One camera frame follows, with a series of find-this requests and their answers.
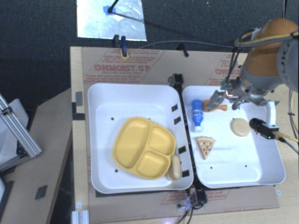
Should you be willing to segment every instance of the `yellow divided tray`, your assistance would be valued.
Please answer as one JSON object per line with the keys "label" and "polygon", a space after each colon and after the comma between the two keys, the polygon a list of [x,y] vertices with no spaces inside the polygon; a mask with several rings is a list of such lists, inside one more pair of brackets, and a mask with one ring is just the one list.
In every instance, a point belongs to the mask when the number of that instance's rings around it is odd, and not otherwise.
{"label": "yellow divided tray", "polygon": [[145,118],[129,118],[119,131],[113,159],[123,169],[147,179],[166,174],[176,150],[173,134],[163,126]]}

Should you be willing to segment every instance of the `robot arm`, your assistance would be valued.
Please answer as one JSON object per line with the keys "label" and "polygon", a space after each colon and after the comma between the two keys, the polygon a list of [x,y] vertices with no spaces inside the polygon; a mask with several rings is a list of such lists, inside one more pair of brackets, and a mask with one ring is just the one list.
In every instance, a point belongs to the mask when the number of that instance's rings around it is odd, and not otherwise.
{"label": "robot arm", "polygon": [[227,83],[224,83],[221,88],[224,91],[215,91],[210,98],[211,102],[206,105],[207,109],[218,106],[225,98],[233,103],[233,110],[247,102],[266,105],[268,102],[263,97],[280,84],[286,84],[290,89],[298,92],[298,31],[296,30],[298,26],[292,21],[277,18],[250,33],[253,41],[237,40],[235,42],[237,48],[252,48],[239,77],[225,81]]}

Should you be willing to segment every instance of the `toy water bottle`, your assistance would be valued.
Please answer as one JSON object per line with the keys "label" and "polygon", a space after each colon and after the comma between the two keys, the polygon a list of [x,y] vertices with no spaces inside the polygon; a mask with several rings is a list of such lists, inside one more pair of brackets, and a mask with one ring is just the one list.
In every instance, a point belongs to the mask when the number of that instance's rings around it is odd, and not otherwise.
{"label": "toy water bottle", "polygon": [[196,99],[192,101],[192,120],[194,122],[194,132],[200,132],[201,131],[201,122],[203,120],[203,112],[202,112],[202,106],[203,103],[201,100]]}

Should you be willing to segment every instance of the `black carpet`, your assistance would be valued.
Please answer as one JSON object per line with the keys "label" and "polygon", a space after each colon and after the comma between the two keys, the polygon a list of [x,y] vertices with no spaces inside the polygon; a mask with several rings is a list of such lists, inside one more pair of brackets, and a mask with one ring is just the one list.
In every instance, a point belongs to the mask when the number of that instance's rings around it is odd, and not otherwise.
{"label": "black carpet", "polygon": [[[192,40],[232,45],[252,27],[281,17],[283,0],[142,0],[147,43]],[[298,24],[299,0],[286,18]],[[70,87],[70,46],[110,47],[110,40],[77,38],[76,0],[0,0],[0,92],[27,109]],[[129,42],[131,48],[145,42]],[[189,50],[229,51],[186,45]],[[176,44],[156,49],[175,49]]]}

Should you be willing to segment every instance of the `metal plate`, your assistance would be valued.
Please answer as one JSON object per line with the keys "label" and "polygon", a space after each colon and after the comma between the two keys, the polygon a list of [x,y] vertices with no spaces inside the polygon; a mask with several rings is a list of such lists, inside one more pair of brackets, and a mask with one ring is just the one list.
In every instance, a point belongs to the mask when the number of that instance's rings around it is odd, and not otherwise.
{"label": "metal plate", "polygon": [[131,41],[146,41],[141,0],[119,0],[114,14],[107,8],[115,0],[77,0],[78,37],[113,39],[126,36]]}

